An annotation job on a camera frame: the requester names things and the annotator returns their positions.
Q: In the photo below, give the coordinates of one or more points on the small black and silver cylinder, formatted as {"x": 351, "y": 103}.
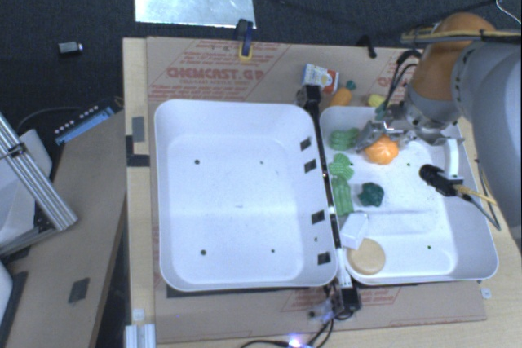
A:
{"x": 69, "y": 48}

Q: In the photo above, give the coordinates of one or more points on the black cylinder on white bracket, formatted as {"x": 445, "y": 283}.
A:
{"x": 438, "y": 179}

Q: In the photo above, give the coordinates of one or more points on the light green toy vegetable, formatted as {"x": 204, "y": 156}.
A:
{"x": 340, "y": 167}
{"x": 342, "y": 138}

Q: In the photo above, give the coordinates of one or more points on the white box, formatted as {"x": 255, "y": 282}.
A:
{"x": 354, "y": 231}

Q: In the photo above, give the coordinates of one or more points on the thin black and white rod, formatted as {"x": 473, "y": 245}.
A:
{"x": 326, "y": 179}

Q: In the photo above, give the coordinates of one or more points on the white plastic tray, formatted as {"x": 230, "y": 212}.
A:
{"x": 412, "y": 232}
{"x": 236, "y": 195}

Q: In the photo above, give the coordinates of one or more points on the yellow corn cob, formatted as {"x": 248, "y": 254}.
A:
{"x": 375, "y": 100}

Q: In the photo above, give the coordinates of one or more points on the orange pumpkin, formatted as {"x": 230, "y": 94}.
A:
{"x": 381, "y": 154}

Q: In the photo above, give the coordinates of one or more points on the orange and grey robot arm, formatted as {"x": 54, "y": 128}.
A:
{"x": 481, "y": 85}

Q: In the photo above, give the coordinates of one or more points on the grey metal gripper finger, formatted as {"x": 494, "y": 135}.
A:
{"x": 403, "y": 140}
{"x": 369, "y": 136}

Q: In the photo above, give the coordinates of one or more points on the light green ribbed vegetable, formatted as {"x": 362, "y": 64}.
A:
{"x": 342, "y": 197}

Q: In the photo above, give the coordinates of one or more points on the brown cardboard board red print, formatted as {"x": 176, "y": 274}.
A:
{"x": 228, "y": 69}

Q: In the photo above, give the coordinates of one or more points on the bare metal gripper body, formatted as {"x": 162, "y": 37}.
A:
{"x": 401, "y": 120}

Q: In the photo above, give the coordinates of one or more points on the orange carrot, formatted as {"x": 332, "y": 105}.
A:
{"x": 341, "y": 97}

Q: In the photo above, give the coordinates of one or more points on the dark green broccoli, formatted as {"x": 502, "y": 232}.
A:
{"x": 371, "y": 194}

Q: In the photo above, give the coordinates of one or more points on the tan round biscuit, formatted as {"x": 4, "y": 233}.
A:
{"x": 367, "y": 257}

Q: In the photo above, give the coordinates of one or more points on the white blue red carton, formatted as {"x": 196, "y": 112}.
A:
{"x": 320, "y": 77}

